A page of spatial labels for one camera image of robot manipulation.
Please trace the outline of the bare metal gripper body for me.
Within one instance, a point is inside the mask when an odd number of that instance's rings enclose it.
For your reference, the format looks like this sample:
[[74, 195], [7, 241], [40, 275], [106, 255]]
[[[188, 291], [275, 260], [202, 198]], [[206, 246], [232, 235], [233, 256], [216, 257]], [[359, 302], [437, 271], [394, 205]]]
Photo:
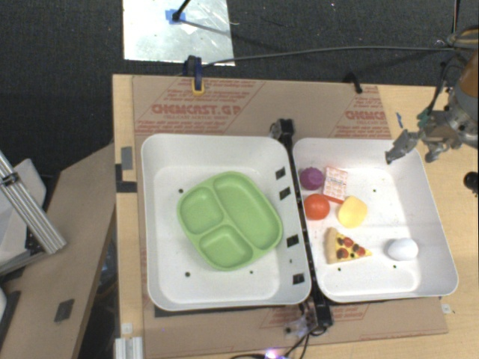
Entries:
[[478, 148], [478, 116], [464, 111], [424, 110], [417, 116], [419, 138], [429, 145], [459, 149], [462, 145]]

